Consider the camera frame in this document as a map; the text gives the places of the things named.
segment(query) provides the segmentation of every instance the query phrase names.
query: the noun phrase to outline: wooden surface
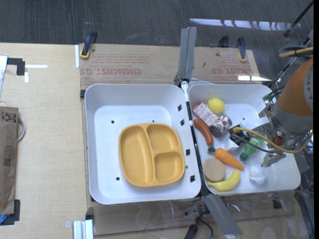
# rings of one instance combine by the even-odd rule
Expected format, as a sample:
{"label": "wooden surface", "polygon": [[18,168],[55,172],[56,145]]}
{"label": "wooden surface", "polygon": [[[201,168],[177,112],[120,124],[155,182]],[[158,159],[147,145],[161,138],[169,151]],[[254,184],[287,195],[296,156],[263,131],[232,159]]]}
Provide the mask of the wooden surface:
{"label": "wooden surface", "polygon": [[[71,239],[66,221],[84,220],[87,211],[80,73],[74,45],[0,43],[0,54],[22,58],[29,83],[8,65],[1,101],[19,108],[26,133],[18,143],[15,198],[20,220],[0,227],[0,239]],[[298,203],[292,215],[240,220],[242,238],[301,238],[308,233]],[[216,224],[215,238],[224,238]],[[183,238],[188,228],[145,231],[97,238]],[[208,238],[200,226],[198,238]]]}

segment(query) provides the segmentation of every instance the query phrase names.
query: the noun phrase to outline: sausage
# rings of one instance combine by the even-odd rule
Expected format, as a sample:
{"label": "sausage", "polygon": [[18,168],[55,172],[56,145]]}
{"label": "sausage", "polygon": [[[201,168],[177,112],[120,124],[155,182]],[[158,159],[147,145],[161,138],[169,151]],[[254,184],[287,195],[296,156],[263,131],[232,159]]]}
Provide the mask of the sausage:
{"label": "sausage", "polygon": [[194,126],[203,134],[203,136],[205,137],[206,143],[209,146],[212,146],[214,143],[214,139],[213,136],[211,134],[211,132],[209,131],[208,126],[206,126],[204,124],[204,122],[202,122],[199,119],[194,119]]}

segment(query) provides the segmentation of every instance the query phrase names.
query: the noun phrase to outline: yellow ball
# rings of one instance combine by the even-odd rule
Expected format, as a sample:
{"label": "yellow ball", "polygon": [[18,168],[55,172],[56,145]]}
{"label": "yellow ball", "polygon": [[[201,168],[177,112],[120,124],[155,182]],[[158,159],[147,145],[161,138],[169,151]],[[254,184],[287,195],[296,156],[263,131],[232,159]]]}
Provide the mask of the yellow ball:
{"label": "yellow ball", "polygon": [[225,110],[225,104],[219,98],[212,98],[208,101],[208,107],[213,113],[221,113]]}

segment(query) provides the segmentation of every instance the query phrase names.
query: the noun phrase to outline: banana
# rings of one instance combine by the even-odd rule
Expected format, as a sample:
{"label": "banana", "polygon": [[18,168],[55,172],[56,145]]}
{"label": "banana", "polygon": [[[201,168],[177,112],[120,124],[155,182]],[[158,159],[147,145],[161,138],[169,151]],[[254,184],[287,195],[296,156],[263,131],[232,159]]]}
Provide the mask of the banana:
{"label": "banana", "polygon": [[234,188],[240,180],[240,171],[236,169],[232,174],[224,181],[219,182],[207,182],[208,186],[214,187],[218,191],[228,191]]}

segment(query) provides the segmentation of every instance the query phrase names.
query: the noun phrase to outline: white crumpled object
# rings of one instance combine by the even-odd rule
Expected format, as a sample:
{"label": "white crumpled object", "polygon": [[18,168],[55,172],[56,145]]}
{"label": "white crumpled object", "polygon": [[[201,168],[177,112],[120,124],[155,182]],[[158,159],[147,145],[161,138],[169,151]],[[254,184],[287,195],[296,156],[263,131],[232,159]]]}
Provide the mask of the white crumpled object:
{"label": "white crumpled object", "polygon": [[267,173],[259,164],[252,165],[249,168],[249,179],[255,181],[258,185],[262,185],[263,183],[265,183],[266,178]]}

